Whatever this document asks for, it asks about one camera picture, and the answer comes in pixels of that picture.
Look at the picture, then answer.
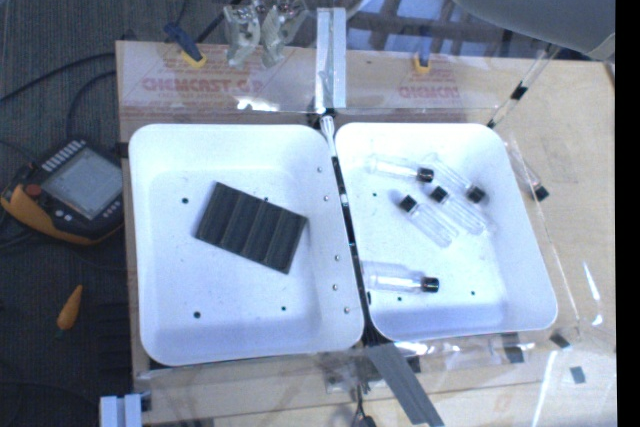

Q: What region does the clear vial with black cap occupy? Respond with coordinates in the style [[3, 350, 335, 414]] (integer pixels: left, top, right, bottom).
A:
[[429, 185, 488, 237], [360, 260, 441, 294], [422, 153, 488, 205], [398, 194, 454, 249], [366, 153, 436, 184]]

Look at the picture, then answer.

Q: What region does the dark grey ribbed rack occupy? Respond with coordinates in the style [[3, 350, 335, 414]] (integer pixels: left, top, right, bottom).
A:
[[194, 181, 309, 276]]

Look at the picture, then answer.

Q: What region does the brown cardboard board red print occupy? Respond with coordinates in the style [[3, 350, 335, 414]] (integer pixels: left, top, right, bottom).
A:
[[114, 39, 617, 412]]

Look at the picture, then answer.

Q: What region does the orange carrot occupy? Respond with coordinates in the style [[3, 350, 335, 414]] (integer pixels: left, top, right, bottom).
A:
[[55, 283, 85, 332]]

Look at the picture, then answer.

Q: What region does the white plastic tray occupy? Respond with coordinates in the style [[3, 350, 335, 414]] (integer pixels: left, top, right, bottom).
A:
[[127, 122, 365, 368], [333, 121, 559, 343]]

